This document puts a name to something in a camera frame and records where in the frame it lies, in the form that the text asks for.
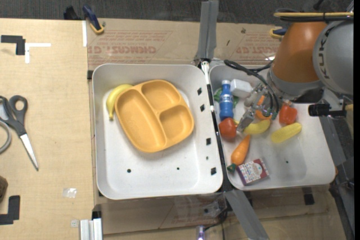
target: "scissor handle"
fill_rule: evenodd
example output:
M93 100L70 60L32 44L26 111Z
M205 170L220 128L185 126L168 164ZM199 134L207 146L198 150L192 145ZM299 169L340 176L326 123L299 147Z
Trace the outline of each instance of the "scissor handle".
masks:
M3 122L5 122L7 125L13 127L16 132L17 132L17 135L21 136L21 135L24 135L26 134L26 130L24 128L24 123L21 123L19 122L17 119L14 118L14 114L16 117L18 117L18 115L20 115L20 119L22 119L24 121L24 117L25 117L25 111L26 109L28 108L28 102L24 101L24 107L21 109L21 110L18 110L14 109L13 111L13 106L15 106L14 104L17 102L17 97L20 97L19 100L23 101L22 100L22 96L16 96L12 103L13 105L10 104L9 100L4 97L4 96L0 96L0 102L3 103L3 106L4 106L4 109L5 109L5 113L7 114L7 119L4 119L4 118L1 118L0 117L0 120L2 120Z
M16 108L16 103L18 101L23 103L24 106L22 107L22 109L17 109ZM25 113L28 110L28 100L23 96L14 95L13 97L11 97L9 99L9 104L10 104L10 107L12 109L12 112L16 116L16 120L24 125L24 123L25 123Z

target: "scissors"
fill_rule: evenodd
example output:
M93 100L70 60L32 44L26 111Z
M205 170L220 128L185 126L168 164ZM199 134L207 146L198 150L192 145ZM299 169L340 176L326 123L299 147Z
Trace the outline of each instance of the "scissors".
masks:
M16 103L18 101L24 104L22 109L16 108ZM22 143L24 144L33 165L35 166L36 170L39 170L39 166L36 161L32 145L24 127L25 113L28 109L28 100L26 100L25 97L20 95L14 95L9 100L4 96L0 96L0 104L3 104L5 113L7 115L7 119L4 119L0 116L0 121L6 123L8 126L12 127L17 132L17 135L20 137Z

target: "brown object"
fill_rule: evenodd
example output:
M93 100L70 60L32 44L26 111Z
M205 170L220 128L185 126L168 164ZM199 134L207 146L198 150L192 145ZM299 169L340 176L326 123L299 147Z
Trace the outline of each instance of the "brown object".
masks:
M4 177L0 176L0 202L4 199L7 188L7 181Z
M313 67L313 49L325 22L292 23L282 38L272 70L278 78L292 83L319 80Z

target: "blue bottle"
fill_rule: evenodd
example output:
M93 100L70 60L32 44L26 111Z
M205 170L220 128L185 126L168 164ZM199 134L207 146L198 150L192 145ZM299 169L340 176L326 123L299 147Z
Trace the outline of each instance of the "blue bottle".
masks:
M233 97L230 91L230 81L223 80L222 81L222 91L220 94L220 120L223 121L225 118L234 117L234 113L232 111L232 102Z

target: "orange plate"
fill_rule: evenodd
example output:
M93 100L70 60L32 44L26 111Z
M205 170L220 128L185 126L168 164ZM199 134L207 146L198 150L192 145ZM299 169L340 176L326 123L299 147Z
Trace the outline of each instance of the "orange plate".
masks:
M143 152L157 152L187 138L194 119L173 84L150 80L118 95L115 112L127 137Z

